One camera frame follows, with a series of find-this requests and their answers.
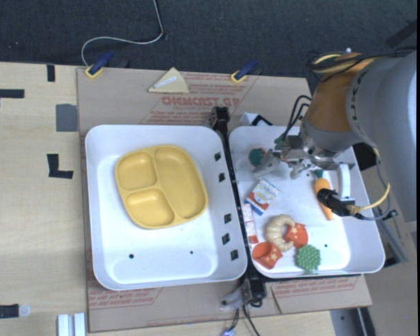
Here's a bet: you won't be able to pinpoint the red and white packet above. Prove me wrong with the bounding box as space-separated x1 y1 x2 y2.
241 203 260 245

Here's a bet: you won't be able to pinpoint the white plastic tray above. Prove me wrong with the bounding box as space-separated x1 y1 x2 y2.
227 125 386 279
85 124 249 291

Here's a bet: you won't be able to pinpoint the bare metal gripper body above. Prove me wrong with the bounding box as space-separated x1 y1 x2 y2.
278 134 344 171

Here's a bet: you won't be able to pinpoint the green grapes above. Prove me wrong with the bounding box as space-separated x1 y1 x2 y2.
295 244 322 271

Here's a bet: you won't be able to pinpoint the black block with wires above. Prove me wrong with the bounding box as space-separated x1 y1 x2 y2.
211 106 230 131
244 274 267 302

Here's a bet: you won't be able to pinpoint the red fries box with star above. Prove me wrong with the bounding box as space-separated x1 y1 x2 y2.
251 241 284 270
283 222 309 249

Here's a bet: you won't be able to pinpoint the orange carrot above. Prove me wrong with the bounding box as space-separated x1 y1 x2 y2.
314 169 335 222

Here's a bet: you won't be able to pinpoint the beige croissant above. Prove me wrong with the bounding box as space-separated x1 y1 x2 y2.
264 213 297 253

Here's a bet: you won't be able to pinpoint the green broccoli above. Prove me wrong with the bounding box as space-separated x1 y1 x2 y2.
248 148 267 168

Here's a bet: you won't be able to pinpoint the brown cardboard board, red print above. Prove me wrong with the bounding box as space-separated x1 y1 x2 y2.
76 66 374 333

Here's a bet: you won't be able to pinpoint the tan triangular pizza slice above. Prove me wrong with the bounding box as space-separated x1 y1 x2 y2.
147 66 190 95

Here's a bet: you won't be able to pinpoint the yellow divided plate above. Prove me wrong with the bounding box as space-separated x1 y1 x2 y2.
114 144 209 230

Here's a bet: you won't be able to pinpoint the black cylinder on white bracket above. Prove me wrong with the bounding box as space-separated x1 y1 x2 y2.
316 162 357 218

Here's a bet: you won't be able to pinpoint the white carton, blue red print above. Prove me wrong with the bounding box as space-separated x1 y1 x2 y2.
244 178 281 217

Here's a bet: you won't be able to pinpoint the thin black rod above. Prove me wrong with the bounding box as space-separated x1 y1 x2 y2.
216 126 255 279

